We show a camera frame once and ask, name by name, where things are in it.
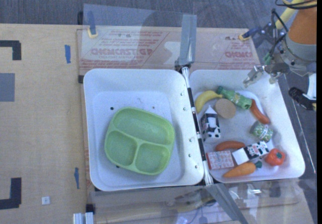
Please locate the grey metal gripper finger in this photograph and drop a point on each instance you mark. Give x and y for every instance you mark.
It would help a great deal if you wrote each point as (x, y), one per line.
(253, 75)
(274, 78)

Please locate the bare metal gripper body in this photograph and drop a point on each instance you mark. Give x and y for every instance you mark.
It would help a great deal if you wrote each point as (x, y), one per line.
(278, 68)

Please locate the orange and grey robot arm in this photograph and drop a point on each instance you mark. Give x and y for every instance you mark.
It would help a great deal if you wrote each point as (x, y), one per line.
(303, 26)

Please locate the green plastic bottle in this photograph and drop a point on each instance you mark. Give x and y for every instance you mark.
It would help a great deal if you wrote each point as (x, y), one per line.
(236, 97)

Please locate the orange sausage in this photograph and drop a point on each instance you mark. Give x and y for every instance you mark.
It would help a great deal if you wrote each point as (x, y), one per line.
(259, 114)
(229, 145)

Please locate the brown round biscuit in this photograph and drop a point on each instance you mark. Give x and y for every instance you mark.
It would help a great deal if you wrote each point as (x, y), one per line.
(225, 108)

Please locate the green can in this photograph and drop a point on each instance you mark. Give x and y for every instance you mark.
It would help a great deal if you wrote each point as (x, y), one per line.
(262, 132)

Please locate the white plastic tray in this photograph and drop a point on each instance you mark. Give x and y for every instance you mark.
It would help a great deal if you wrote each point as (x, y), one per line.
(141, 84)
(236, 127)

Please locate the yellow banana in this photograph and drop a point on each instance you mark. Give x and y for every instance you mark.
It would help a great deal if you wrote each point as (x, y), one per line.
(202, 98)

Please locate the black and white milk carton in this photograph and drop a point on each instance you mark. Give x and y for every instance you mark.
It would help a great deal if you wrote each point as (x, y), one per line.
(251, 152)
(211, 124)

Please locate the orange bell pepper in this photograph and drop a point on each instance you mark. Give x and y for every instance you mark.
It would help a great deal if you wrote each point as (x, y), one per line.
(274, 157)

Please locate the red and white packet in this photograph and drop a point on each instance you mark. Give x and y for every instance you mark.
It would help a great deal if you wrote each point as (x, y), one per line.
(220, 160)

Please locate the orange carrot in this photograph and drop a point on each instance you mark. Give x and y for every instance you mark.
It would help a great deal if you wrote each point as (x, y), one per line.
(240, 170)

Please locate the brown cardboard board red print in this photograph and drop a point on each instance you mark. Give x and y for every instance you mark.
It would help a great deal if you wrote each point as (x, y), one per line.
(156, 49)

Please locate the green divided plate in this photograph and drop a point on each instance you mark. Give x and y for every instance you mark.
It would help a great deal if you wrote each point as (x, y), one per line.
(139, 140)

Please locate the black cylinder on white bracket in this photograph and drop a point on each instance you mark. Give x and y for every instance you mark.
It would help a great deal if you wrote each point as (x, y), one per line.
(302, 97)

